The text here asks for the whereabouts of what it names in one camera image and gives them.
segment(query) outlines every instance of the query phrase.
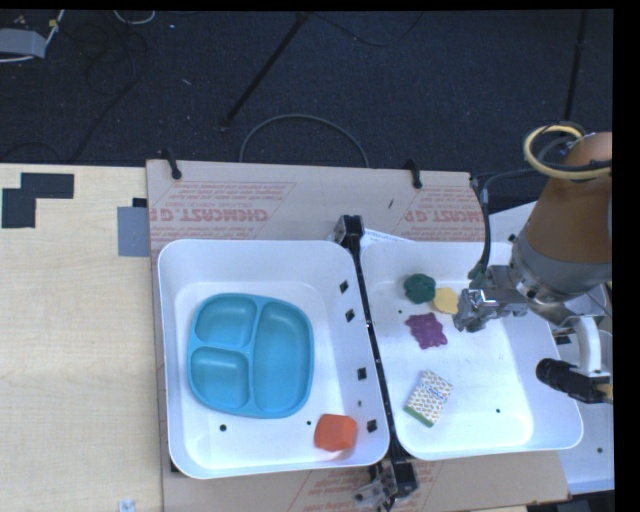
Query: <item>blue plate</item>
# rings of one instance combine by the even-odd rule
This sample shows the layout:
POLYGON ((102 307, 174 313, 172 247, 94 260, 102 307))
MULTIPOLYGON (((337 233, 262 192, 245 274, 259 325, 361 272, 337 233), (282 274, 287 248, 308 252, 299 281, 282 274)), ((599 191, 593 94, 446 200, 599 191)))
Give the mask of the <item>blue plate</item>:
POLYGON ((283 418, 309 398, 313 330, 302 310, 288 302, 214 295, 193 317, 187 350, 189 386, 212 409, 283 418))

